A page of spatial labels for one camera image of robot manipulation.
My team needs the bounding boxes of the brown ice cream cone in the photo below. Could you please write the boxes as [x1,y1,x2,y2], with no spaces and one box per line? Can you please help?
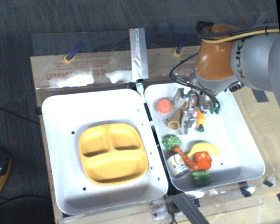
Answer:
[165,109,185,131]

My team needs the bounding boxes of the white can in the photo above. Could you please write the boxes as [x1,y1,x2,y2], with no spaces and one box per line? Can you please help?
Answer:
[165,152,192,180]

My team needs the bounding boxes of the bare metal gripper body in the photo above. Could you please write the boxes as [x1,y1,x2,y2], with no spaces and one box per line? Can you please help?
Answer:
[180,88,216,120]

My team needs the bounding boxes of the white plastic tray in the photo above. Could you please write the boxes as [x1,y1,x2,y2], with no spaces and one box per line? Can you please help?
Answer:
[142,71,268,197]
[39,82,171,218]

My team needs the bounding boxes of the pink ice cream scoop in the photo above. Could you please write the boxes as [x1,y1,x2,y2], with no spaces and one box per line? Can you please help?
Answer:
[155,97,174,116]

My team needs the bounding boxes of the yellow banana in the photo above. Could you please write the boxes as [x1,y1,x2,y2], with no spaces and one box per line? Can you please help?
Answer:
[185,139,222,161]

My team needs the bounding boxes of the orange carrot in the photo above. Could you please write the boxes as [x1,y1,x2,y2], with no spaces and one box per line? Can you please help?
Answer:
[193,109,208,133]

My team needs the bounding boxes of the brown cardboard board red print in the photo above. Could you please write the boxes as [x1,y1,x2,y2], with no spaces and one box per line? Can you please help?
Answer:
[29,25,280,224]

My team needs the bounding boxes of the green ridged toy vegetable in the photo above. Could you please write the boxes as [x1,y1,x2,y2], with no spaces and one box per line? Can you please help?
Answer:
[191,168,213,188]

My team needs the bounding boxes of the black cylinder on white bracket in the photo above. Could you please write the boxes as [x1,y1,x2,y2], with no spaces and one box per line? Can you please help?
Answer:
[228,81,245,93]

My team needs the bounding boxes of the green grapes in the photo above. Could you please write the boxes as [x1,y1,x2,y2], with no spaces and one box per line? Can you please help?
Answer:
[161,133,183,153]

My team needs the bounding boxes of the yellow divided plate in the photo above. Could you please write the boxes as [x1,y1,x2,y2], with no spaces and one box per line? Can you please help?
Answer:
[76,119,151,189]

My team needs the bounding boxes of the red cube with star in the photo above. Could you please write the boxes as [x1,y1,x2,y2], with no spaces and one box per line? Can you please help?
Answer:
[192,150,214,172]

